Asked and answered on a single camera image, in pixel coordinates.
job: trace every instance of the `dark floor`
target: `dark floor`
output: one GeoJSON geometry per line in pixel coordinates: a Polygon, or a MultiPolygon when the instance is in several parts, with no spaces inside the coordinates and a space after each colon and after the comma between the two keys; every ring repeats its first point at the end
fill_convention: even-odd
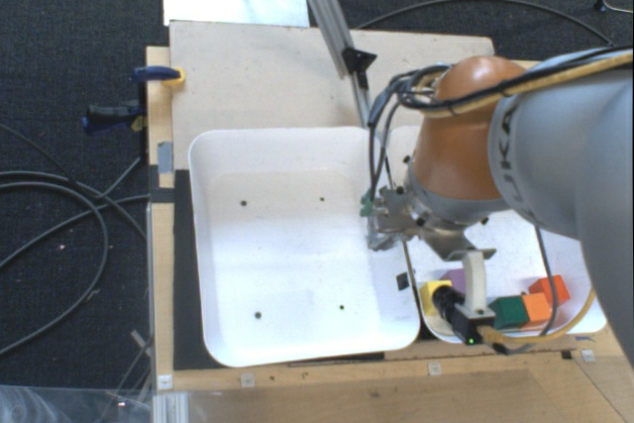
{"type": "MultiPolygon", "coordinates": [[[[428,0],[341,0],[351,27],[428,0]]],[[[617,45],[632,44],[632,16],[598,13],[594,0],[524,0],[590,24],[617,45]]],[[[631,8],[632,0],[610,0],[631,8]]],[[[89,104],[136,97],[128,81],[147,45],[165,45],[161,0],[0,0],[0,123],[45,147],[78,181],[105,189],[138,156],[139,140],[120,131],[88,138],[80,118],[89,104]]],[[[604,45],[601,37],[557,16],[499,1],[428,7],[377,25],[383,29],[492,37],[497,51],[537,59],[604,45]]],[[[0,133],[0,171],[59,173],[42,156],[0,133]]],[[[113,197],[147,192],[138,169],[113,197]]],[[[143,204],[128,207],[145,220],[143,204]]],[[[81,211],[43,190],[0,194],[0,260],[46,227],[81,211]]],[[[115,215],[106,220],[109,261],[99,291],[44,336],[0,356],[0,384],[116,386],[148,335],[146,250],[115,215]]],[[[88,286],[101,257],[95,221],[66,229],[0,268],[0,351],[51,320],[88,286]]],[[[145,365],[133,372],[131,386],[145,365]]]]}

